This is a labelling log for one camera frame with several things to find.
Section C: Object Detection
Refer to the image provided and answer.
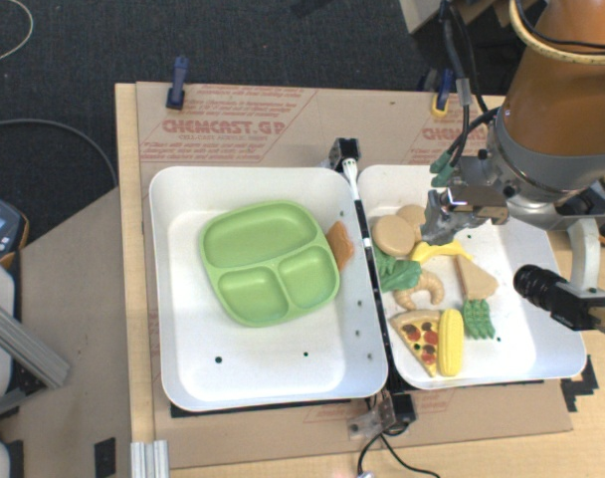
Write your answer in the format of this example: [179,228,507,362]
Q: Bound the brown cardboard board red print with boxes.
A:
[135,81,575,470]

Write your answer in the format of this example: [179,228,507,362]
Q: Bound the yellow banana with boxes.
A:
[410,239,476,265]

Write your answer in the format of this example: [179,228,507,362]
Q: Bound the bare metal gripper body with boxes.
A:
[446,149,590,231]

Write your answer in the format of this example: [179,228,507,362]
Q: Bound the tan round biscuit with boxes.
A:
[395,203,429,242]
[370,213,418,259]

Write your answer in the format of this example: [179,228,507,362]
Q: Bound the yellow corn cob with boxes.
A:
[437,307,466,378]

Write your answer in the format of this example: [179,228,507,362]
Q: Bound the green pea pods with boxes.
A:
[461,297,498,342]

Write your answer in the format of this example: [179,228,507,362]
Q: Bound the pizza slice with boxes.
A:
[389,309,443,379]

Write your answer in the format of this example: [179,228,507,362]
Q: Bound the orange-brown toast slice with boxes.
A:
[325,220,356,274]

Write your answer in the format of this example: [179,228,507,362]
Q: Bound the black block with thin wires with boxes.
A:
[391,391,419,426]
[325,136,362,171]

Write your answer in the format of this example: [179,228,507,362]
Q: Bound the green lettuce leaf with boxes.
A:
[371,243,424,295]

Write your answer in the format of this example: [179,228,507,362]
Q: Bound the thin black and white rod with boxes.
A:
[341,158,393,393]

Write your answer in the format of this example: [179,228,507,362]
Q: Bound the black cylinder on white bracket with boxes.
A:
[512,216,605,336]

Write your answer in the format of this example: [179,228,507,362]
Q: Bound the green divided plate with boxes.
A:
[198,199,342,329]

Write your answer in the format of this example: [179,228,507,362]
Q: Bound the tan croissant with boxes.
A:
[392,269,446,312]

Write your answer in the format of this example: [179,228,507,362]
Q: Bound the white plastic tray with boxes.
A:
[147,165,389,413]
[355,163,589,391]

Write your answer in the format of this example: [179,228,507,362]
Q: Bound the tan triangular sandwich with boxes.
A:
[453,255,501,301]

